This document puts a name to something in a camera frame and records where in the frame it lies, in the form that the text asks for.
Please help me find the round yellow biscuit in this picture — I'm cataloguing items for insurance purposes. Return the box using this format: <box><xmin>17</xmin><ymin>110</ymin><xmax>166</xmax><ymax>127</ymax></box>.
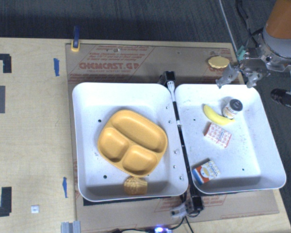
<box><xmin>207</xmin><ymin>55</ymin><xmax>231</xmax><ymax>70</ymax></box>

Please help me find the black block with thin wires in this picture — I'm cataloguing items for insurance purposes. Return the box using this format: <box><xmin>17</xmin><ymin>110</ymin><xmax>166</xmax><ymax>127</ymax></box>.
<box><xmin>157</xmin><ymin>70</ymin><xmax>177</xmax><ymax>85</ymax></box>
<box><xmin>187</xmin><ymin>194</ymin><xmax>205</xmax><ymax>214</ymax></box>

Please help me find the white plastic tray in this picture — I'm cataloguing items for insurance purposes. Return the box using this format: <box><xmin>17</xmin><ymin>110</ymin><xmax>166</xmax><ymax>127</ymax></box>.
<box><xmin>174</xmin><ymin>83</ymin><xmax>288</xmax><ymax>195</ymax></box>
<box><xmin>71</xmin><ymin>82</ymin><xmax>189</xmax><ymax>202</ymax></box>

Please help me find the yellow waffle biscuit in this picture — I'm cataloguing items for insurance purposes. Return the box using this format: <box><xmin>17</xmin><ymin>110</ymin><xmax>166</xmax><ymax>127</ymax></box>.
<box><xmin>123</xmin><ymin>176</ymin><xmax>148</xmax><ymax>196</ymax></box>

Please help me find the thin black and white rod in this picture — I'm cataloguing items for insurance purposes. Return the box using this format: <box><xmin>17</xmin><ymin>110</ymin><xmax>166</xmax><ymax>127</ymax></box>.
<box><xmin>167</xmin><ymin>80</ymin><xmax>197</xmax><ymax>203</ymax></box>

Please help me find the orange divided plate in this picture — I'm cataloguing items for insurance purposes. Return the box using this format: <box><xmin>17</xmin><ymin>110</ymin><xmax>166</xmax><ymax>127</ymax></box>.
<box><xmin>97</xmin><ymin>109</ymin><xmax>169</xmax><ymax>178</ymax></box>

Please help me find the orange and white packet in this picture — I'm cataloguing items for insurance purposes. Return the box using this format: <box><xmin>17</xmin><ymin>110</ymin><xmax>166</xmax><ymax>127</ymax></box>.
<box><xmin>203</xmin><ymin>122</ymin><xmax>232</xmax><ymax>149</ymax></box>

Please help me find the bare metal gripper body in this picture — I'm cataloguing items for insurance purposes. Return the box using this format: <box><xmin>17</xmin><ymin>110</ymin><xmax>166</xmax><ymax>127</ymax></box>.
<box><xmin>237</xmin><ymin>47</ymin><xmax>291</xmax><ymax>80</ymax></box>

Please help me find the red and yellow carton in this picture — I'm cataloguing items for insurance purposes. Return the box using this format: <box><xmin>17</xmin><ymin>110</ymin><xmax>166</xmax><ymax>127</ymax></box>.
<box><xmin>192</xmin><ymin>159</ymin><xmax>222</xmax><ymax>185</ymax></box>

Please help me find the small can with black lid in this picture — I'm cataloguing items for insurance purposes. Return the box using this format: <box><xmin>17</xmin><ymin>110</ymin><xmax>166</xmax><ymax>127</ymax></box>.
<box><xmin>221</xmin><ymin>98</ymin><xmax>244</xmax><ymax>120</ymax></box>

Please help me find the yellow banana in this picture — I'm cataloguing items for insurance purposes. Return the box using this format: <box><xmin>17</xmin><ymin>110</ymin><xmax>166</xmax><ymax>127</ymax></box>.
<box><xmin>203</xmin><ymin>103</ymin><xmax>236</xmax><ymax>127</ymax></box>

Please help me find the brown cardboard board, red print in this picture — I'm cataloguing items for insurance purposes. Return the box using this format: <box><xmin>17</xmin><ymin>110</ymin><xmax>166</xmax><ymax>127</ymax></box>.
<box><xmin>65</xmin><ymin>42</ymin><xmax>281</xmax><ymax>228</ymax></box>

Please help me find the black cylinder on white bracket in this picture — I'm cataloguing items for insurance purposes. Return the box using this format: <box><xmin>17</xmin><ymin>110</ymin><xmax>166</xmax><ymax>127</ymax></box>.
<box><xmin>270</xmin><ymin>66</ymin><xmax>291</xmax><ymax>109</ymax></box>

